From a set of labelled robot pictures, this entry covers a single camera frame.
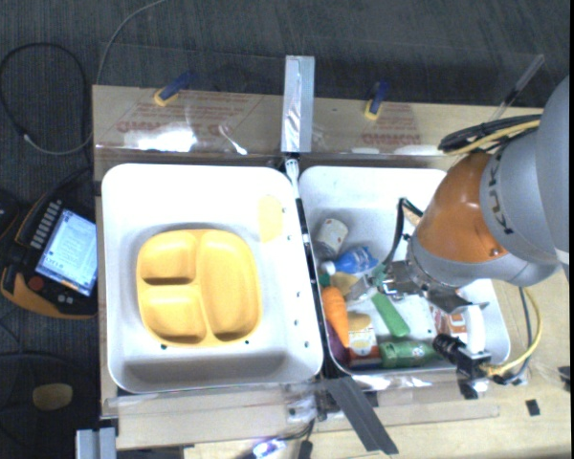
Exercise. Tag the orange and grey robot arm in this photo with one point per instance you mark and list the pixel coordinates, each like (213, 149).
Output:
(464, 218)

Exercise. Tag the beige bread piece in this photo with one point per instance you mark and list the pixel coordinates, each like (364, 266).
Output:
(359, 320)

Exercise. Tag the orange and white carton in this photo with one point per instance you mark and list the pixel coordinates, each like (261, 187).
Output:
(362, 344)

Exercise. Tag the yellow oval object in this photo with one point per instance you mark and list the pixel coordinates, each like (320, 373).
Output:
(52, 396)

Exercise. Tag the green bottle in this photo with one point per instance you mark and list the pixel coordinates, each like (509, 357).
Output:
(404, 354)

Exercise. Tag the orange carrot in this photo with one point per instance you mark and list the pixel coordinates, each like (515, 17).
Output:
(336, 311)

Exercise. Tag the light green long toy vegetable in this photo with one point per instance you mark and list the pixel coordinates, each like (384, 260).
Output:
(393, 316)

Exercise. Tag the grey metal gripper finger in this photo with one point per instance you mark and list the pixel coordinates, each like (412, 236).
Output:
(361, 289)
(449, 300)

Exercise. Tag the blue bottle white cap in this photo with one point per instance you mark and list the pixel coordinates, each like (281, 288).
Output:
(356, 261)

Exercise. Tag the brown cardboard board red print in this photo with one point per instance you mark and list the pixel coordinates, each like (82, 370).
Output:
(344, 122)

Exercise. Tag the yellow biscuit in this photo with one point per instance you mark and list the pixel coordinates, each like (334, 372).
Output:
(343, 282)

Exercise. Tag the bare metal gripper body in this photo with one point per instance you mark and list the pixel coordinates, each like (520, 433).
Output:
(411, 282)

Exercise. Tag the yellow divided plate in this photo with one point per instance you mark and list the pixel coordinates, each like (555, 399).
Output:
(225, 275)

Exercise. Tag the black cylinder on white bracket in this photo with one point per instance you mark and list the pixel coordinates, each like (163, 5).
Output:
(459, 352)

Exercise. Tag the purple toy grapes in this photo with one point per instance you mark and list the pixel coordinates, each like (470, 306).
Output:
(335, 344)

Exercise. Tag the white plastic tray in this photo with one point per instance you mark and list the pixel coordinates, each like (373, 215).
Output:
(363, 194)
(210, 194)

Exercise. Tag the red and white packet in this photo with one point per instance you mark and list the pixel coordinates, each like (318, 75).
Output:
(452, 325)

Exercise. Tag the white and beige can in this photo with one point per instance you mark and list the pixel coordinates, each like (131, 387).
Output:
(334, 232)

